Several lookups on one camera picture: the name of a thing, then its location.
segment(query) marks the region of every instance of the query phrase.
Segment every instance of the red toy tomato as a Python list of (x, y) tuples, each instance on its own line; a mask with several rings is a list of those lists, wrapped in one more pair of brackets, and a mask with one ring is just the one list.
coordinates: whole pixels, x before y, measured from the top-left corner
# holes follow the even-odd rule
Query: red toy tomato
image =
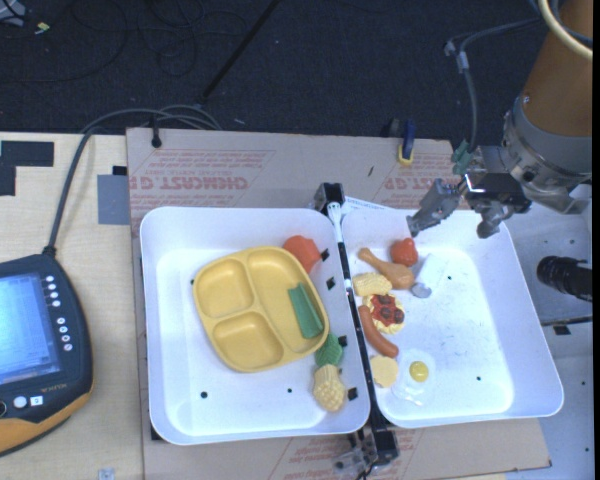
[(391, 261), (412, 267), (418, 261), (418, 251), (413, 238), (405, 238), (391, 246)]

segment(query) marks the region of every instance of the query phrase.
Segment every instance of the egg yolk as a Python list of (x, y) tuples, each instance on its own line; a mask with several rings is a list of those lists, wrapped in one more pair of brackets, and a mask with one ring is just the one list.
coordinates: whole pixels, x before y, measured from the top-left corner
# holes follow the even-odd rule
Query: egg yolk
[(409, 365), (409, 374), (416, 382), (424, 382), (429, 377), (429, 368), (422, 361), (414, 361)]

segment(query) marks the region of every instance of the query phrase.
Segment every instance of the yellow cable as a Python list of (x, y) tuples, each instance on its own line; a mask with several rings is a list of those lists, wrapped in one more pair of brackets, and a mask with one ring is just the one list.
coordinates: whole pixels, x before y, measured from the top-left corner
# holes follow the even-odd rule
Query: yellow cable
[(551, 12), (549, 0), (538, 0), (538, 6), (540, 7), (540, 13), (544, 18), (544, 21), (546, 21), (547, 25), (554, 32), (554, 34), (558, 36), (558, 39), (560, 39), (560, 41), (562, 41), (562, 43), (564, 43), (564, 45), (570, 50), (593, 62), (593, 49), (587, 48), (582, 43), (576, 41), (564, 29), (564, 27), (560, 25), (558, 20), (553, 15), (553, 12)]

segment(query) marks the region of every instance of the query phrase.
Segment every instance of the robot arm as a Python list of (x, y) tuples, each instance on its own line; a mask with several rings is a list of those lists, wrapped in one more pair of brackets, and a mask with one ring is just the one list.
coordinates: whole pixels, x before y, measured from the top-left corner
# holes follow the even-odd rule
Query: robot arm
[(413, 236), (446, 218), (463, 197), (482, 216), (478, 236), (537, 202), (559, 213), (581, 213), (587, 200), (570, 192), (592, 178), (593, 0), (566, 0), (556, 18), (539, 0), (550, 32), (532, 71), (505, 116), (501, 146), (464, 143), (453, 160), (464, 165), (457, 187), (437, 180), (409, 219)]

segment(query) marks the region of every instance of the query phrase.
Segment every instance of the black pole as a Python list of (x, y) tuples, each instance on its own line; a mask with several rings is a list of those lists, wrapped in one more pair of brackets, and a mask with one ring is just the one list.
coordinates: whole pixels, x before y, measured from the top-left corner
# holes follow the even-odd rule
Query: black pole
[(254, 38), (254, 36), (258, 33), (258, 30), (260, 30), (262, 25), (264, 25), (264, 22), (267, 21), (269, 16), (271, 16), (271, 14), (273, 13), (273, 10), (276, 8), (276, 6), (281, 1), (282, 0), (271, 0), (271, 3), (269, 4), (269, 6), (265, 9), (265, 11), (262, 13), (260, 18), (258, 18), (258, 21), (256, 21), (256, 23), (253, 25), (253, 27), (251, 27), (251, 30), (249, 30), (247, 35), (244, 36), (244, 39), (242, 40), (242, 42), (240, 43), (238, 48), (236, 48), (236, 50), (233, 52), (233, 55), (231, 55), (231, 57), (229, 57), (229, 60), (227, 60), (225, 65), (222, 67), (222, 69), (218, 72), (218, 74), (215, 76), (215, 78), (211, 81), (211, 83), (204, 90), (204, 92), (202, 93), (202, 102), (201, 103), (205, 103), (207, 101), (207, 98), (209, 97), (209, 95), (213, 92), (213, 90), (216, 88), (216, 86), (220, 83), (220, 81), (224, 78), (224, 76), (227, 74), (227, 72), (231, 69), (231, 67), (236, 62), (236, 60), (238, 60), (238, 57), (240, 57), (242, 52), (249, 45), (249, 43)]

